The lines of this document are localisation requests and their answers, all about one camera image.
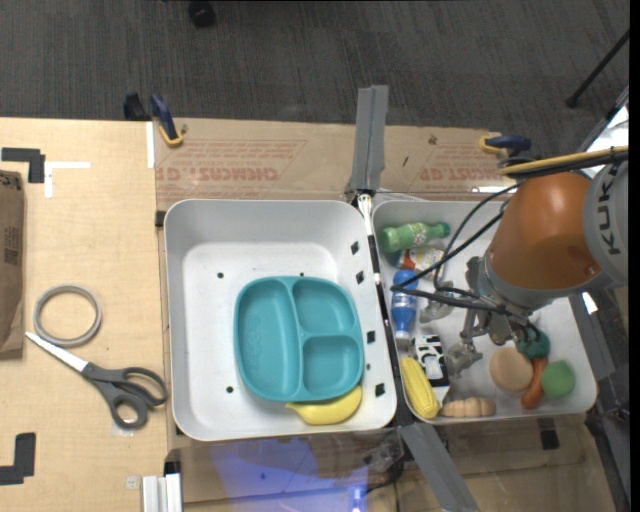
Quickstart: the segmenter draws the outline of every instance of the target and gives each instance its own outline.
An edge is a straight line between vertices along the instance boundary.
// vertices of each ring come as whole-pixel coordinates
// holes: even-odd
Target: black scissors handle
[[[167,386],[156,373],[140,367],[129,367],[118,370],[106,370],[93,363],[88,363],[82,375],[91,381],[102,393],[114,421],[122,428],[137,428],[147,421],[147,409],[161,405],[169,396]],[[130,377],[142,376],[151,379],[158,394],[152,394],[141,384],[130,381]],[[120,415],[118,407],[127,405],[135,413],[135,419],[125,419]]]

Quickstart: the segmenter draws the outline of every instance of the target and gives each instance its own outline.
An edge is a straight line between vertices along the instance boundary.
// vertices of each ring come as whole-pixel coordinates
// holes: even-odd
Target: scissors blade
[[[74,370],[82,373],[85,366],[89,364],[89,361],[85,361],[84,359],[72,354],[71,352],[66,351],[65,349],[54,345],[53,343],[49,343],[46,340],[43,340],[37,334],[33,334],[32,332],[25,333],[27,338],[33,341],[36,345],[39,345],[41,348],[49,352],[52,356],[57,357],[63,363],[68,364]]]

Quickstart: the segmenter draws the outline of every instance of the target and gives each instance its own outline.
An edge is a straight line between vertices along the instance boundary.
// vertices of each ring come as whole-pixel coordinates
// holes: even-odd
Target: gray ring
[[[96,317],[93,321],[93,325],[89,327],[89,330],[78,336],[77,338],[72,339],[60,339],[55,336],[51,336],[47,331],[44,330],[42,325],[40,324],[40,314],[42,313],[42,308],[49,301],[49,299],[55,297],[56,295],[60,295],[62,293],[77,293],[78,295],[82,295],[85,297],[93,306],[93,310],[96,313]],[[93,292],[88,290],[83,286],[79,286],[77,284],[61,284],[58,286],[54,286],[53,288],[49,288],[46,292],[44,292],[38,300],[33,308],[33,328],[35,329],[38,336],[53,343],[54,345],[58,345],[60,347],[77,347],[78,345],[82,345],[86,343],[91,338],[93,338],[98,329],[100,329],[100,324],[102,323],[102,308],[98,303],[98,299]]]

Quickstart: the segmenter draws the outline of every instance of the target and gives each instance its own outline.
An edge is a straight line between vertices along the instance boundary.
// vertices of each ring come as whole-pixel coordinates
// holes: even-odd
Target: green bottle
[[[379,243],[383,251],[396,252],[401,249],[423,247],[434,238],[448,237],[449,233],[449,224],[446,222],[436,224],[412,222],[397,228],[384,228]]]

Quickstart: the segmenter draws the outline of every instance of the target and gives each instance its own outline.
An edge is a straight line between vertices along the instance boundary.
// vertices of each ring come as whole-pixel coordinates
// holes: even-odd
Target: gray floor
[[[0,0],[0,115],[123,119],[127,93],[177,117],[353,123],[390,86],[388,124],[488,128],[541,156],[576,150],[629,81],[629,0],[212,2]]]

